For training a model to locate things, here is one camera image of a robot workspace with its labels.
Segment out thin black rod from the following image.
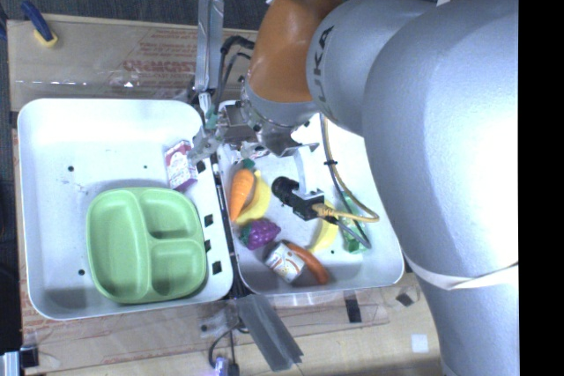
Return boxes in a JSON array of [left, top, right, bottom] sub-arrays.
[[210, 153, 241, 300]]

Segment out green divided plate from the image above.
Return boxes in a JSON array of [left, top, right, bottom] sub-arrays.
[[85, 187, 209, 306]]

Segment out pink and white carton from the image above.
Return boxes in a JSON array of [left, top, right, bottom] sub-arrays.
[[163, 138, 200, 193]]

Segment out purple grapes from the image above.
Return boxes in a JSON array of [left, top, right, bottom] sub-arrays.
[[238, 218, 282, 252]]

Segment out white can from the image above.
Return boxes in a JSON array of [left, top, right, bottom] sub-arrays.
[[263, 240, 307, 284]]

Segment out green clear plastic packet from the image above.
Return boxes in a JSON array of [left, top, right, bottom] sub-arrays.
[[338, 192, 369, 254]]

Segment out yellow banana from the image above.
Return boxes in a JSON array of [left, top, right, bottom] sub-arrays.
[[308, 200, 340, 254], [235, 169, 272, 227]]

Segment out white plastic tray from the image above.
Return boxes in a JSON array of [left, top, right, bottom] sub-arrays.
[[215, 100, 406, 297], [16, 97, 234, 321]]

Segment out brown cardboard board red print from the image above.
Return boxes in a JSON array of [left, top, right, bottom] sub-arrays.
[[5, 12, 435, 369]]

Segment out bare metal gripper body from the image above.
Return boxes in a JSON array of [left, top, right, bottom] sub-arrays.
[[218, 102, 297, 158]]

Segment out orange sausage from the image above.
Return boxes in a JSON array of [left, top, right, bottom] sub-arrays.
[[281, 239, 330, 285]]

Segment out orange carrot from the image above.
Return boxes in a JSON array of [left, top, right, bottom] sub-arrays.
[[228, 159, 257, 223]]

